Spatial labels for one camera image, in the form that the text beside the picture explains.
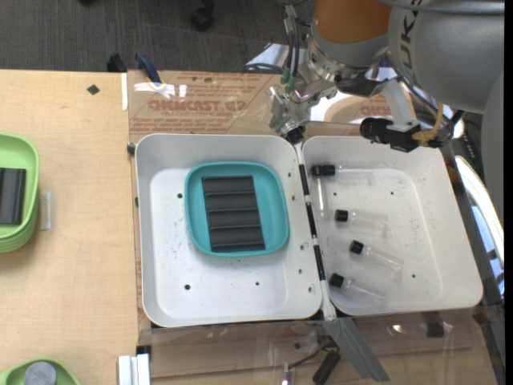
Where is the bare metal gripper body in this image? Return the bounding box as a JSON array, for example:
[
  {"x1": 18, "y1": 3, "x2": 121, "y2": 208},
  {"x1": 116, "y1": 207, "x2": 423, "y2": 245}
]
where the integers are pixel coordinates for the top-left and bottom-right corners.
[{"x1": 286, "y1": 48, "x2": 364, "y2": 110}]

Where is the clear vial with black cap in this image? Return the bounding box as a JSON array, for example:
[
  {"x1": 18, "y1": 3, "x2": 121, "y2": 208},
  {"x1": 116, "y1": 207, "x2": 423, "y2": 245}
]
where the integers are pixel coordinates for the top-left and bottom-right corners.
[
  {"x1": 348, "y1": 239, "x2": 405, "y2": 277},
  {"x1": 328, "y1": 272, "x2": 388, "y2": 303},
  {"x1": 333, "y1": 209, "x2": 390, "y2": 237},
  {"x1": 311, "y1": 164, "x2": 374, "y2": 187}
]

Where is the brown cardboard board red print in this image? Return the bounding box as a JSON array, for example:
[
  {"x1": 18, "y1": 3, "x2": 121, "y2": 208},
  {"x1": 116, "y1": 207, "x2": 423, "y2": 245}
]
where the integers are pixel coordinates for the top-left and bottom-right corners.
[{"x1": 126, "y1": 69, "x2": 484, "y2": 379}]

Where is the thin black and white rod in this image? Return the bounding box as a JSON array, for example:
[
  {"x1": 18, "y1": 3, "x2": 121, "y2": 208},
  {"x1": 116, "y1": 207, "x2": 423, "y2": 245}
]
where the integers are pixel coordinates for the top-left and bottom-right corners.
[{"x1": 293, "y1": 142, "x2": 337, "y2": 322}]

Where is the black ribbed insert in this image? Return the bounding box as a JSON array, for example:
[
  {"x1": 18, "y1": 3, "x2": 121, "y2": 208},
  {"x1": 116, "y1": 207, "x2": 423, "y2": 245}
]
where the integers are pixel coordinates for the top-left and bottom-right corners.
[
  {"x1": 200, "y1": 175, "x2": 267, "y2": 253},
  {"x1": 0, "y1": 168, "x2": 27, "y2": 226}
]

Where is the black chair base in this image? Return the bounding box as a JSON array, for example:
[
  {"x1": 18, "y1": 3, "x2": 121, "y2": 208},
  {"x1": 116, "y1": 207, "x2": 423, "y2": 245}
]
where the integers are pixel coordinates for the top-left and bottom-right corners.
[{"x1": 73, "y1": 0, "x2": 216, "y2": 32}]

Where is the teal plate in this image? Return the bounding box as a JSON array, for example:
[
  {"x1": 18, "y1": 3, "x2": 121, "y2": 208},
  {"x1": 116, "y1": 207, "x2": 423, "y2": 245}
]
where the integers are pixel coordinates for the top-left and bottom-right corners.
[{"x1": 184, "y1": 160, "x2": 291, "y2": 258}]

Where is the white plastic tray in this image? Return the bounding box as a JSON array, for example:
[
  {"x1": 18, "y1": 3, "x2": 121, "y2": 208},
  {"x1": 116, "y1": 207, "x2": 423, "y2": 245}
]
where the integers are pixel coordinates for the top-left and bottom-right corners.
[
  {"x1": 301, "y1": 135, "x2": 484, "y2": 318},
  {"x1": 134, "y1": 132, "x2": 324, "y2": 329}
]

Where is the green plate stack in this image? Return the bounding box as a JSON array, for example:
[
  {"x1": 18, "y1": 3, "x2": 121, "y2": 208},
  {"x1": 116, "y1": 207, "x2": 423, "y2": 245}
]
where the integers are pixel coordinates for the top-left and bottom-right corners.
[{"x1": 0, "y1": 132, "x2": 41, "y2": 254}]

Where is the grey round lid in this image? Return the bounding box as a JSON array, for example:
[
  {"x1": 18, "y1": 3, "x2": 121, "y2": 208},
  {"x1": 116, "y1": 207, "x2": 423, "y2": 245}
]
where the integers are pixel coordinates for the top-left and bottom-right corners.
[{"x1": 23, "y1": 361, "x2": 59, "y2": 385}]

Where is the black cylinder on white bracket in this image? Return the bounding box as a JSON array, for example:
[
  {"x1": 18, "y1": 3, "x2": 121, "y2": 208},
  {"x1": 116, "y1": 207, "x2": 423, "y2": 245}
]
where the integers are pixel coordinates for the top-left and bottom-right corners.
[{"x1": 359, "y1": 81, "x2": 422, "y2": 154}]

